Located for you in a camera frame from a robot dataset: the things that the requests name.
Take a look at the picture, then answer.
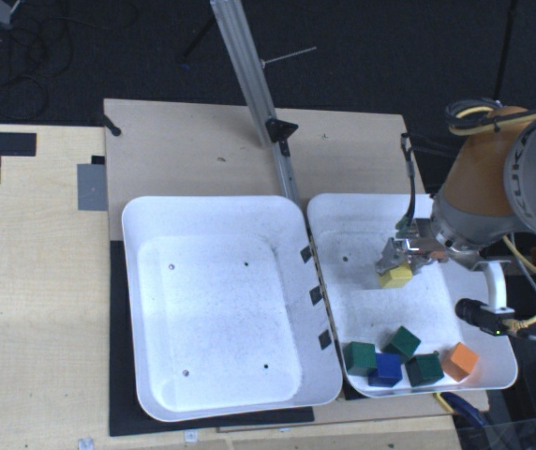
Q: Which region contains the blue cube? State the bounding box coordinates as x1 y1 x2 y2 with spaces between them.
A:
366 352 404 389

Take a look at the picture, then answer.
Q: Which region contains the pale wood board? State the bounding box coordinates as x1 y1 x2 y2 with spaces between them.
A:
103 98 490 433

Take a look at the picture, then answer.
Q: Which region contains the green cube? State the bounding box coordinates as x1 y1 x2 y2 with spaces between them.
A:
404 352 446 389
342 340 379 378
381 325 423 363

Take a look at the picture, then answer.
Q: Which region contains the white plastic tray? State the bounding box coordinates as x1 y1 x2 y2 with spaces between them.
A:
305 191 519 399
121 194 345 423

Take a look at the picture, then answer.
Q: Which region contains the orange cube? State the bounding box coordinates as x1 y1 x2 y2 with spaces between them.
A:
440 341 481 383

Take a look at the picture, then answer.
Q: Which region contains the black cylinder on white bracket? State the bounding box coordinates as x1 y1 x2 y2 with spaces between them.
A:
454 260 515 338

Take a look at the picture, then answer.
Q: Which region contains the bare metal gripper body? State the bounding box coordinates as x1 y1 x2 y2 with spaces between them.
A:
392 217 452 266

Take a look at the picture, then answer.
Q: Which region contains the yellow cube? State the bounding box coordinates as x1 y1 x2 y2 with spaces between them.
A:
378 262 414 291

